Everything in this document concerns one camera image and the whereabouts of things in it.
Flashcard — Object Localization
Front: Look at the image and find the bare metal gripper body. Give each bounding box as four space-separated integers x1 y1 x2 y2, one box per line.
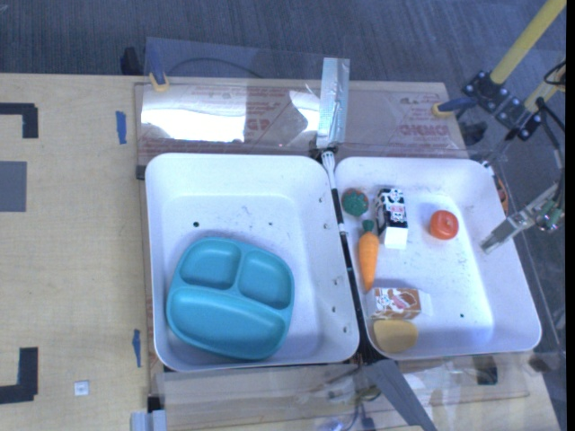
508 185 563 233

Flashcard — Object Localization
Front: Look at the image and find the orange carrot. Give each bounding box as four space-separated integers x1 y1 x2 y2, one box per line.
358 219 381 294

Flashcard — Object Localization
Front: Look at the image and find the white plastic tray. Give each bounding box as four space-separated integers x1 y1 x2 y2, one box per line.
144 152 361 373
334 155 544 362

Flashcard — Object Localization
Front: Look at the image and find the blue divided plate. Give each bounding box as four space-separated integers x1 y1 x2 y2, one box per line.
164 236 296 362

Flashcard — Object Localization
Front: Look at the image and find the cow print milk carton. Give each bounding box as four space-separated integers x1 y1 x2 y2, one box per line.
375 187 410 251

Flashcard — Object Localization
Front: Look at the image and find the orange doughnut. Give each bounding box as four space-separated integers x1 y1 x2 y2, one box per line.
429 209 461 242

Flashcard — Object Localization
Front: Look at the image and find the brown and white carton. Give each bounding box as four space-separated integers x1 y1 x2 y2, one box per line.
367 286 435 321

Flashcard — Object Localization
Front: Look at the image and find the brown cardboard board red print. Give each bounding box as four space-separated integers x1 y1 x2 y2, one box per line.
133 81 532 407

